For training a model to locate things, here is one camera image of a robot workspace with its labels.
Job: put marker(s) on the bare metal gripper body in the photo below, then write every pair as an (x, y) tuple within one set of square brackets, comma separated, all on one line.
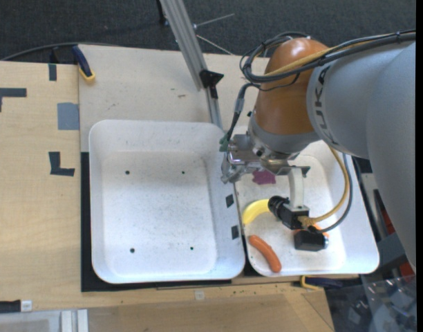
[(244, 152)]

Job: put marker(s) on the pale wood board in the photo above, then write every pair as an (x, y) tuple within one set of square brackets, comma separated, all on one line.
[(139, 88)]

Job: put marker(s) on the black cylinder on white bracket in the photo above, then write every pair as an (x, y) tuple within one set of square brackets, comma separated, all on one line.
[(291, 216)]

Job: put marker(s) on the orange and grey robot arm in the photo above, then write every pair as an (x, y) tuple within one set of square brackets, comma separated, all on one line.
[(356, 95)]

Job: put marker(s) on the yellow banana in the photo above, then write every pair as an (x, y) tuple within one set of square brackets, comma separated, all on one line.
[(251, 211)]

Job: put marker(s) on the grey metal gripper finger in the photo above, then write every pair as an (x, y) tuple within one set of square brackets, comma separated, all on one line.
[(227, 175)]

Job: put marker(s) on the white plastic tray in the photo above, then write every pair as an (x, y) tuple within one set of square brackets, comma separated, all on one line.
[(301, 261), (156, 206)]

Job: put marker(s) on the purple grapes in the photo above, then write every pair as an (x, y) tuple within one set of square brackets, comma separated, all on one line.
[(263, 177)]

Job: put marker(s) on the black rectangular block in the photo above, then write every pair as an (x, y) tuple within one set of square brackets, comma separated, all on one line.
[(308, 242)]

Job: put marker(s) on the orange sausage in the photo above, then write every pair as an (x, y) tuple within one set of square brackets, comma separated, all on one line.
[(267, 252)]

